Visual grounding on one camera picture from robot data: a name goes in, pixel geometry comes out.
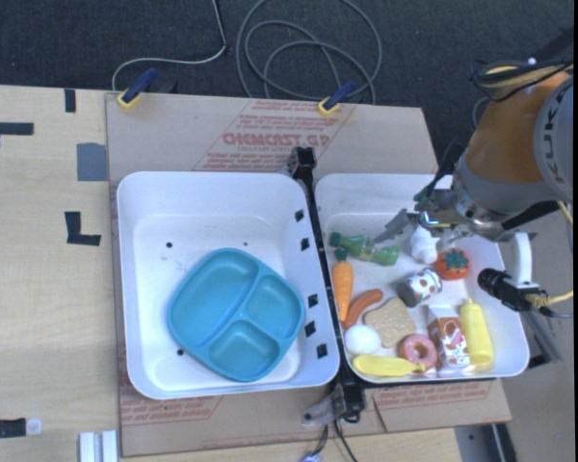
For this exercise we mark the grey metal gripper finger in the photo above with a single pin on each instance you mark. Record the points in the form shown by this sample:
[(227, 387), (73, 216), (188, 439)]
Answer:
[(395, 226)]

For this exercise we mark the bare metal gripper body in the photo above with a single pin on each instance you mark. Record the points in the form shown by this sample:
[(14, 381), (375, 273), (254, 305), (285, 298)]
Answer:
[(450, 214)]

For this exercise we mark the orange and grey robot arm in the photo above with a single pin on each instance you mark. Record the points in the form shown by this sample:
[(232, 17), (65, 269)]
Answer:
[(503, 147)]

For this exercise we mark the white bottle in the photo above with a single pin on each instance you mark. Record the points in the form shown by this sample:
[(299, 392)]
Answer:
[(423, 248)]

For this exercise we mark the green bottle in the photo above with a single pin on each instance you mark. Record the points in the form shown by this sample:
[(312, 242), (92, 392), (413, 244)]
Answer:
[(361, 247)]

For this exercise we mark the white plastic tray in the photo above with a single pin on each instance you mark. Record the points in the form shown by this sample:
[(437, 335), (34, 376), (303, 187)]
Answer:
[(212, 200), (361, 200)]

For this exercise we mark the orange tomato with green top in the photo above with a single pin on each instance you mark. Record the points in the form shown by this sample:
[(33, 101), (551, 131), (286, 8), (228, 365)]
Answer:
[(453, 264)]

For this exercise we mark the white can with red print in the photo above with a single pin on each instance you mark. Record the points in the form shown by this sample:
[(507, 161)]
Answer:
[(421, 286)]

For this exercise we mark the orange carrot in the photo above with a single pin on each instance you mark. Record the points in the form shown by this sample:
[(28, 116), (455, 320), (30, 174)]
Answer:
[(343, 282)]

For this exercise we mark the thin black rod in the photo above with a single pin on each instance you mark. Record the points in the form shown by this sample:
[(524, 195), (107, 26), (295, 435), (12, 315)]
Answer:
[(318, 238)]

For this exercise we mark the orange sausage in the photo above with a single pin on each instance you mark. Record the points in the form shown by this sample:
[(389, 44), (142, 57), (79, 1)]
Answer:
[(363, 303)]

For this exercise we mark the tan bread slice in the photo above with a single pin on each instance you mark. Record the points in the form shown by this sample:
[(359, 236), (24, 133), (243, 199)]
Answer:
[(390, 321)]

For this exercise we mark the white egg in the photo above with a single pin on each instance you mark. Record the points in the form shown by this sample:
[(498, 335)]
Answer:
[(362, 340)]

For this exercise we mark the yellow bottle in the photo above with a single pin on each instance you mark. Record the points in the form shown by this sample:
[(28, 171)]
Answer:
[(477, 332)]

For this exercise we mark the orange and white carton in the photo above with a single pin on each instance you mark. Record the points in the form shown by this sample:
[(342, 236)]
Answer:
[(449, 340)]

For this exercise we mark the pink doughnut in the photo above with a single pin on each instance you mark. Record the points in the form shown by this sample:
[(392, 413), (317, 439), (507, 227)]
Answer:
[(416, 351)]

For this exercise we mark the yellow banana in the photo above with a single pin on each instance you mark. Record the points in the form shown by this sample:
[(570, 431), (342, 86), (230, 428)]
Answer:
[(385, 366)]

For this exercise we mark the blue divided plate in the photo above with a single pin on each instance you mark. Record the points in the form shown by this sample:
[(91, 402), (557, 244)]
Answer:
[(231, 313)]

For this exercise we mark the brown cardboard board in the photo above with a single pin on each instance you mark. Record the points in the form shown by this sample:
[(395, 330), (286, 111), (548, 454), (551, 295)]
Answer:
[(183, 133)]

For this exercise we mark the black cylinder on white bracket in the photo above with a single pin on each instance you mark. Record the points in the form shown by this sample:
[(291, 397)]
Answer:
[(506, 284)]

